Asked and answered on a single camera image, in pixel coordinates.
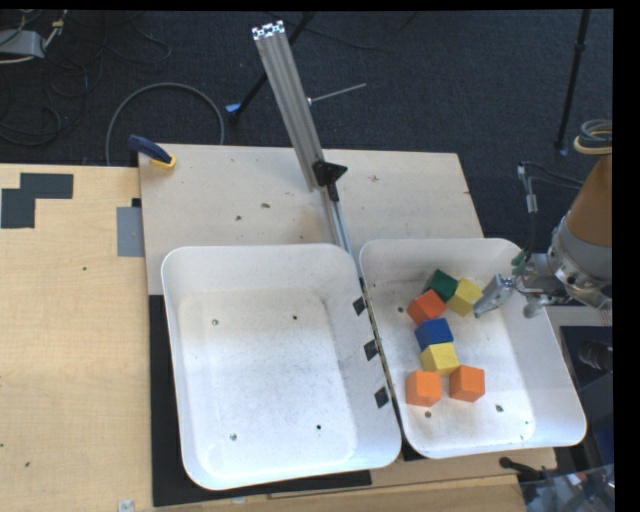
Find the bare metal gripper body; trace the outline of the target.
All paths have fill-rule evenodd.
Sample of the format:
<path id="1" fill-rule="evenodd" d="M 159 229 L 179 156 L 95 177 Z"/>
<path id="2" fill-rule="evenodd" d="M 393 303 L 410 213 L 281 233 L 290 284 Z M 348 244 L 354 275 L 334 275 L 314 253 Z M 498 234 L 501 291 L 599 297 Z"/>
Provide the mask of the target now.
<path id="1" fill-rule="evenodd" d="M 523 251 L 514 259 L 514 278 L 516 290 L 525 298 L 546 295 L 546 306 L 577 301 L 598 311 L 613 308 L 613 299 L 604 293 L 609 282 L 587 273 L 561 251 Z"/>

